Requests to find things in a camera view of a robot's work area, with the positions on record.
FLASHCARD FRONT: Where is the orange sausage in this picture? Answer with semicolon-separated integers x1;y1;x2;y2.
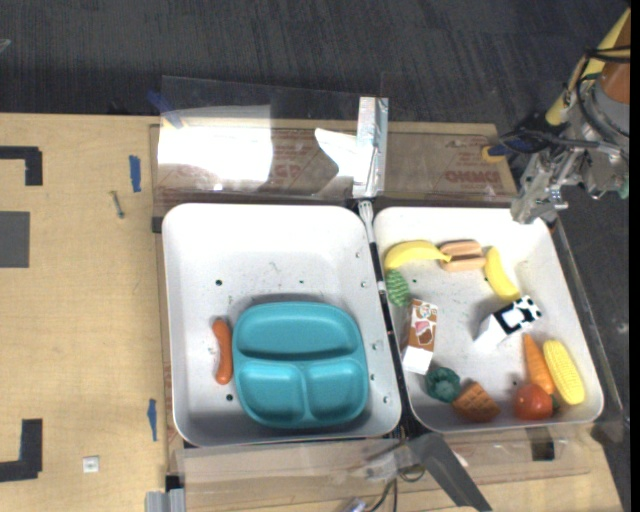
211;318;235;386

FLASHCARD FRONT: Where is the yellow corn cob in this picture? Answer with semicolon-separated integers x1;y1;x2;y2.
542;339;586;406

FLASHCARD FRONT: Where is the green bumpy toy vegetable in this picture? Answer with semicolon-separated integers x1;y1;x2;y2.
383;269;411;308

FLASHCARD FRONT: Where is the red tomato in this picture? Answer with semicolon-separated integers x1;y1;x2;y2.
514;383;555;421

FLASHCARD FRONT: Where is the orange carrot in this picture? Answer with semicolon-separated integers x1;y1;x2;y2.
522;333;557;396

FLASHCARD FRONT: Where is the teal divided plate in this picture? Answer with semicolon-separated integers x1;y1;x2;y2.
231;301;371;430

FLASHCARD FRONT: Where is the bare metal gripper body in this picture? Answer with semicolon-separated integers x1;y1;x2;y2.
519;117;630;201

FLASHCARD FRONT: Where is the brown and white carton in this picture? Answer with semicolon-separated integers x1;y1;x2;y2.
401;298;440;375

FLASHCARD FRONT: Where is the white plastic tray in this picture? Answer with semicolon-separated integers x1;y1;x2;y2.
160;202;403;448
372;205;605;434

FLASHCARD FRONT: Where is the brown toy bread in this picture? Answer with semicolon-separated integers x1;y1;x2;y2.
452;381;501;424

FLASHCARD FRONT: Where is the yellow banana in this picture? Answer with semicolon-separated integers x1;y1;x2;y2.
483;245;522;302
383;239;453;274

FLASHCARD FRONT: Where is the green broccoli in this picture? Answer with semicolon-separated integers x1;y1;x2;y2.
425;367;462;404

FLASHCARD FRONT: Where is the black and white milk carton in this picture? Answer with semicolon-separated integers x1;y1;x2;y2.
473;294;543;349

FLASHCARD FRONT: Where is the tan hot dog bun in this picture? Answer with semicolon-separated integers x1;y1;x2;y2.
438;239;487;273

